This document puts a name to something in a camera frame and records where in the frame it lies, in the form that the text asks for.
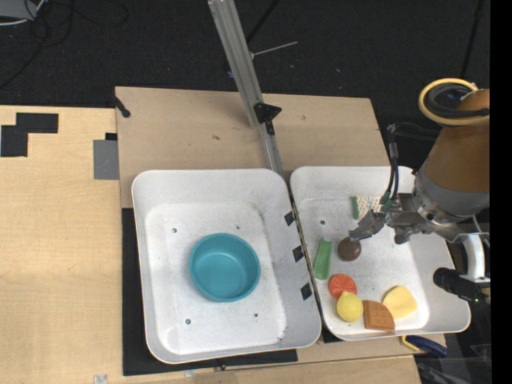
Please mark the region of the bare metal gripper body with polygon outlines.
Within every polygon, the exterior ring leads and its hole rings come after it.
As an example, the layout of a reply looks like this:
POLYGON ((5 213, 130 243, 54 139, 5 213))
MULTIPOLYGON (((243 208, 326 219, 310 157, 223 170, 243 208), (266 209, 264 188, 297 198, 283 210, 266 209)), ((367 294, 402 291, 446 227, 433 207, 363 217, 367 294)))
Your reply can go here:
POLYGON ((475 207, 464 193, 449 192, 433 198, 414 192, 400 193, 386 214, 386 224, 394 229, 397 244, 416 234, 436 234, 448 242, 460 242, 467 234, 479 234, 475 207))

